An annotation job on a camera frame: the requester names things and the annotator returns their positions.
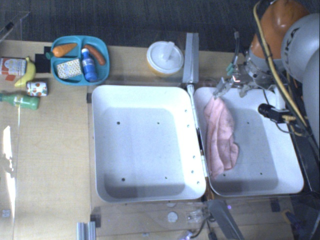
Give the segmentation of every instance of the white tray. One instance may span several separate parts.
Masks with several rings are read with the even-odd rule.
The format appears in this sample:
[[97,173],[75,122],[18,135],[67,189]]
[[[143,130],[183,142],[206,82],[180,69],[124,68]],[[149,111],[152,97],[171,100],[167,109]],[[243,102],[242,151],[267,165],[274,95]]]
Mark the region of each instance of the white tray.
[[[207,130],[203,111],[214,90],[202,87],[194,94],[203,139]],[[266,95],[270,104],[275,105],[275,95],[271,91]],[[239,155],[234,168],[216,180],[210,179],[213,190],[226,197],[300,192],[304,179],[290,135],[258,113],[258,106],[266,103],[263,91],[250,90],[240,98],[238,90],[232,88],[222,99],[235,121],[234,142],[239,146]]]
[[92,93],[96,190],[107,202],[191,200],[206,181],[190,97],[178,87]]

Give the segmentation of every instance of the banana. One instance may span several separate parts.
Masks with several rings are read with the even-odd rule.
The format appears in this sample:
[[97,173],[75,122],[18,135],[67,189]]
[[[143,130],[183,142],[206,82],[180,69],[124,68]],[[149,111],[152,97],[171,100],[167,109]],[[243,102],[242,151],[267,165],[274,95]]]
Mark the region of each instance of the banana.
[[26,87],[26,83],[35,78],[36,75],[36,65],[30,60],[29,57],[25,58],[26,60],[26,72],[23,77],[15,82],[15,87]]

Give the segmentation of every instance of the teal divided plate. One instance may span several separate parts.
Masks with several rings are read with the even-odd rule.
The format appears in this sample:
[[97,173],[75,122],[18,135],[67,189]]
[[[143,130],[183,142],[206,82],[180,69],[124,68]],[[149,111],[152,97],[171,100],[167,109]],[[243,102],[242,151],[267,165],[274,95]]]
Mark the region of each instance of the teal divided plate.
[[[99,85],[102,84],[108,77],[110,71],[110,60],[109,53],[106,44],[99,38],[93,36],[86,35],[69,35],[62,36],[56,39],[51,46],[51,51],[56,47],[64,44],[77,43],[77,46],[73,48],[70,52],[68,52],[63,57],[52,57],[50,59],[51,63],[51,72],[53,76],[61,83],[66,85],[73,86],[91,86],[91,85]],[[104,57],[105,64],[100,65],[94,56],[91,56],[94,60],[95,71],[97,74],[98,80],[95,82],[89,82],[85,79],[85,75],[82,71],[81,75],[77,75],[68,79],[61,79],[58,77],[57,65],[61,63],[65,63],[68,61],[72,61],[75,59],[79,59],[80,63],[82,61],[81,49],[84,45],[90,45],[96,48]]]

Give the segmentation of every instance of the pink towel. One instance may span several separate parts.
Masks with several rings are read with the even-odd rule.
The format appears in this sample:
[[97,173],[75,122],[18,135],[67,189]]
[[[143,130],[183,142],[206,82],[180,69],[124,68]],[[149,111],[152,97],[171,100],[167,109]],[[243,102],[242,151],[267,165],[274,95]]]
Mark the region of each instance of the pink towel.
[[215,179],[236,164],[239,148],[234,143],[235,122],[221,98],[212,97],[204,108],[207,124],[206,160],[210,176]]

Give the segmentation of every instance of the black floor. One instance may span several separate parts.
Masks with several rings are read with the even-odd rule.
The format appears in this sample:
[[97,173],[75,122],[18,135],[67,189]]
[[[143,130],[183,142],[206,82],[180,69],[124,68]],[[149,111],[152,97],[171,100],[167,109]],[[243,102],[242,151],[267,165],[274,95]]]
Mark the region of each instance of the black floor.
[[[67,35],[101,38],[107,45],[147,47],[199,33],[200,49],[230,52],[233,28],[248,47],[254,34],[252,9],[259,0],[0,0],[0,11],[30,11],[22,38],[52,42]],[[297,0],[311,13],[320,0]]]

